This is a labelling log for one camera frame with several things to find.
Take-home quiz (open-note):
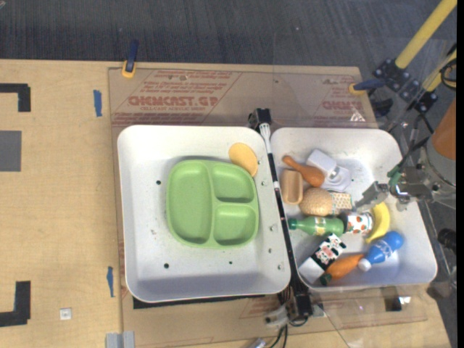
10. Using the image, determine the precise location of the orange chicken drumstick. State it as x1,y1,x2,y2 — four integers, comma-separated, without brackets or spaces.
281,154,326,189

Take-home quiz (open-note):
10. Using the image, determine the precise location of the blue bottle with white cap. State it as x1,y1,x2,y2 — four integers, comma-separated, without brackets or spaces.
357,230,405,273

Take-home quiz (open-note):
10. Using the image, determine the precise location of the yellow banana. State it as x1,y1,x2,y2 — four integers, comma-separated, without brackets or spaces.
363,201,392,244

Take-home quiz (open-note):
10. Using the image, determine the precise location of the tan bread slice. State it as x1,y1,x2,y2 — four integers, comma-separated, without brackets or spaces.
281,168,305,206

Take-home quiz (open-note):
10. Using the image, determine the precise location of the yellow oval biscuit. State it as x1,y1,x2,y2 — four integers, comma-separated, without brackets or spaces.
228,142,260,178

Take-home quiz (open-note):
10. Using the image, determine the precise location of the thin black and white rod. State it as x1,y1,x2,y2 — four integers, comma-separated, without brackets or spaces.
258,121,302,294

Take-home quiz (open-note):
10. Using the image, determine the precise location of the orange carrot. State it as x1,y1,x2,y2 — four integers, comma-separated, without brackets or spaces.
318,252,365,287

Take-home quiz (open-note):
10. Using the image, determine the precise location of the beige ice cream cone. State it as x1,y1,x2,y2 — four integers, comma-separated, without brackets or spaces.
299,187,354,218

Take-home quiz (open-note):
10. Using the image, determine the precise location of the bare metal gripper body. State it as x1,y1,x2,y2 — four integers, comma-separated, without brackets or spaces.
389,165,437,205

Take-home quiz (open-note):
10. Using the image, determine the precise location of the white plastic tray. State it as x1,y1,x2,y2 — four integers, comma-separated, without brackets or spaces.
269,126,439,291
116,123,292,304

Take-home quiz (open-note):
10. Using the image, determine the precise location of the green bottle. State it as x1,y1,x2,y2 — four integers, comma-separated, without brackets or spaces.
287,215,346,237

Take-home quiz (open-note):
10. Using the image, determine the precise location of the white can with red print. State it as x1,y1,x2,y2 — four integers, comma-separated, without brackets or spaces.
341,211,375,236

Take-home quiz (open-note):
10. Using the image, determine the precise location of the cow print carton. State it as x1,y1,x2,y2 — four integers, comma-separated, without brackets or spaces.
297,232,347,279

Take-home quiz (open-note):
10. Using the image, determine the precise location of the black block with thin wires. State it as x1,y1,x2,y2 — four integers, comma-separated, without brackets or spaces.
248,107,273,130
286,291,315,320

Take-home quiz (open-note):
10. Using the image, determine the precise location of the green divided plate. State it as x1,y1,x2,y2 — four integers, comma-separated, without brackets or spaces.
165,159,261,251

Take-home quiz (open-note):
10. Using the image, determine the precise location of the brown cardboard board red print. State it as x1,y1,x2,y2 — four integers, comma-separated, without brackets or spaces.
107,62,429,337

